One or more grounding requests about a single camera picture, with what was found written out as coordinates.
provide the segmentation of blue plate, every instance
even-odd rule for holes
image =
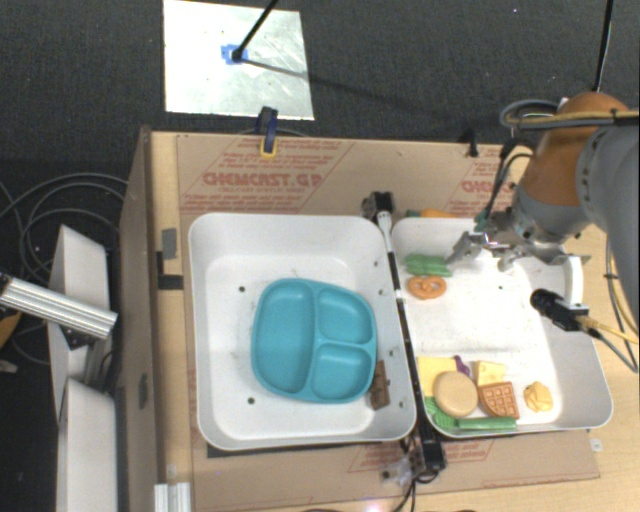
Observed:
[[[262,293],[251,364],[265,388],[312,402],[350,402],[371,385],[375,362],[375,320],[360,295],[306,279],[281,279]]]

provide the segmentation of orange toy pretzel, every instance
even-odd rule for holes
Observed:
[[[438,276],[412,277],[409,291],[421,300],[435,299],[447,290],[447,283]]]

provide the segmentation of white tray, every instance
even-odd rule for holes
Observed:
[[[505,380],[513,383],[520,412],[517,433],[603,425],[613,406],[593,341],[586,334],[567,333],[553,326],[529,303],[537,288],[564,295],[562,266],[524,258],[516,261],[513,271],[503,273],[497,269],[498,260],[482,251],[473,262],[455,268],[440,298],[422,301],[406,289],[412,277],[403,265],[407,255],[446,257],[464,231],[473,231],[473,225],[467,219],[415,218],[404,219],[393,229],[415,355],[459,355],[467,364],[504,364]],[[554,400],[551,411],[534,413],[526,406],[523,391],[534,381],[550,388]],[[482,415],[478,409],[471,417]],[[450,437],[501,434],[459,429],[442,432]]]
[[[198,423],[224,450],[387,441],[416,420],[384,241],[359,217],[212,213],[189,232]],[[266,286],[299,277],[342,286],[371,305],[391,404],[326,405],[269,392],[251,369],[251,330]]]

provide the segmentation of black floor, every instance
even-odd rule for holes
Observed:
[[[301,12],[316,116],[283,124],[316,136],[442,141],[473,128],[481,142],[503,142],[501,107],[591,89],[605,4],[282,0],[282,8]],[[612,26],[603,91],[637,107],[640,3],[618,0]],[[18,197],[70,173],[126,178],[142,124],[211,132],[253,126],[249,118],[165,113],[163,72],[160,0],[2,0],[0,182]],[[25,221],[40,197],[21,203]],[[0,213],[6,201],[0,192]],[[119,214],[113,195],[93,188],[61,192],[41,211],[54,208],[114,223]],[[45,261],[60,221],[112,244],[109,228],[87,215],[52,215],[33,230]],[[17,235],[13,214],[3,215],[0,266],[15,274]],[[47,357],[42,331],[19,341]],[[0,359],[20,367],[0,373],[0,512],[53,510],[57,434],[48,368],[11,344]]]

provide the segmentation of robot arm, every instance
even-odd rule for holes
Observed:
[[[598,116],[588,126],[581,113]],[[638,322],[638,117],[604,94],[588,92],[564,103],[562,127],[546,131],[520,180],[510,208],[494,212],[480,235],[467,235],[456,255],[480,242],[507,269],[516,258],[566,261],[562,244],[595,223],[610,240],[618,274]],[[553,126],[552,118],[540,125]]]

